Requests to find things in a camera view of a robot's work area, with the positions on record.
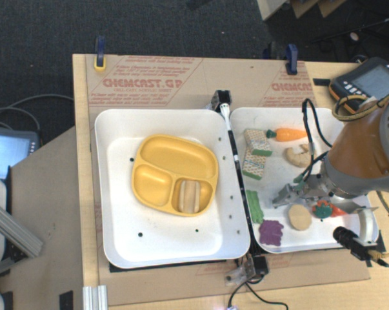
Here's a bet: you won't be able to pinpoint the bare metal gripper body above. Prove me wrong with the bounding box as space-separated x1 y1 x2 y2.
290 172 372 214

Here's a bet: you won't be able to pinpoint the white plastic tray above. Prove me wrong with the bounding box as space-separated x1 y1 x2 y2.
229 107 381 255
94 108 252 269

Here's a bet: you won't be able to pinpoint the red strawberry with green top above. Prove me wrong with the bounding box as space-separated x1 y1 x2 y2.
311 199 347 220

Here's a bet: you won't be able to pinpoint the green beans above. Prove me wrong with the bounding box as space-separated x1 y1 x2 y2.
245 189 265 224

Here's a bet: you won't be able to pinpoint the beige croissant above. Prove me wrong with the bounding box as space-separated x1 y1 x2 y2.
284 143 313 169

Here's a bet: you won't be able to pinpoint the purple grapes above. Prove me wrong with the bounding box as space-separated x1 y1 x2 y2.
258 219 285 247

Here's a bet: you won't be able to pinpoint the orange carrot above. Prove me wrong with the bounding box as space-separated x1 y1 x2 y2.
266 127 309 143

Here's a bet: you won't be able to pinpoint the thin black and white rod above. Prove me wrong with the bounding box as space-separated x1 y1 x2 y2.
219 103 257 255

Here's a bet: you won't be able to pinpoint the beige hot dog bun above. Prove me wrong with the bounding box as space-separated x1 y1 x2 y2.
177 180 202 214

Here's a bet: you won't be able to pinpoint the yellow divided plate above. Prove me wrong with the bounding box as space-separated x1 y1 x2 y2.
130 134 220 218

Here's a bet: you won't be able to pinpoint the brown cardboard board red print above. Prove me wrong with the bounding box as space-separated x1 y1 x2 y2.
84 54 372 307

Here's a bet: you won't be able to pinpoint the black cylinder on white bracket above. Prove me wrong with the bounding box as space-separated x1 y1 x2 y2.
332 206 381 262

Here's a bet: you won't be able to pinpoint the black block with thin wires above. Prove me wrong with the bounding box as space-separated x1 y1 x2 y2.
225 254 270 286
206 89 232 112

